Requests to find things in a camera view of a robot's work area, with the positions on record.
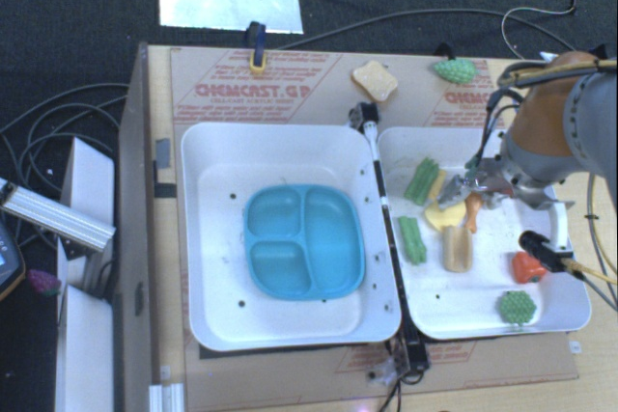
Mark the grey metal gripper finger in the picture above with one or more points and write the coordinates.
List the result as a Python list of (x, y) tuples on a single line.
[(449, 197), (458, 182)]

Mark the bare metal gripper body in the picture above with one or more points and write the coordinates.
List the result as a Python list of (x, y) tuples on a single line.
[(497, 185)]

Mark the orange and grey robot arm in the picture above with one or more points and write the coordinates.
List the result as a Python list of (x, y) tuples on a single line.
[(570, 120)]

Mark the yellow toy food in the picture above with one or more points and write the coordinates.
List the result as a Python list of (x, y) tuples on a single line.
[(444, 214)]

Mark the orange toy carrot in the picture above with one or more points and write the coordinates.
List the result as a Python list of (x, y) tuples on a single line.
[(473, 210)]

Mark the green toy asparagus bundle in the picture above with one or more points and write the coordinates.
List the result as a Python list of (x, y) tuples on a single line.
[(421, 181), (412, 238)]

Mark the tan toy hot dog bun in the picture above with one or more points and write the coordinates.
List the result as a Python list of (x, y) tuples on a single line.
[(457, 251)]

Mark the thin black and white rod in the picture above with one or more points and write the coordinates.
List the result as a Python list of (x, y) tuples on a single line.
[(386, 217)]

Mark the red toy pepper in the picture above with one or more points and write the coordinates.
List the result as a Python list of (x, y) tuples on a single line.
[(527, 267)]

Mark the white plastic tray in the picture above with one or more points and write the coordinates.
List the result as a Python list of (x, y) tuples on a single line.
[(217, 227), (483, 299)]

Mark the green toy grapes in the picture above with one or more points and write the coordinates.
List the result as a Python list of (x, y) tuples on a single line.
[(517, 308), (455, 70)]

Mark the tan toy bread slice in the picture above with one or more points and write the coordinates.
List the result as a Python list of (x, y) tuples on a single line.
[(375, 81)]

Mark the blue divided plate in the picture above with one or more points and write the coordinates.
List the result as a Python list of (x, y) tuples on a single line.
[(309, 246)]

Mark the brown cardboard board red print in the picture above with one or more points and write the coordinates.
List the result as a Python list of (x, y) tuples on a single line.
[(299, 82)]

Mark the purple toy grapes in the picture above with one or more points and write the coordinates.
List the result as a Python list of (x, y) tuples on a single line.
[(43, 282)]

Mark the black cylinder on white bracket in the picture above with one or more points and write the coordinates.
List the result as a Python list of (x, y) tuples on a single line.
[(543, 248)]

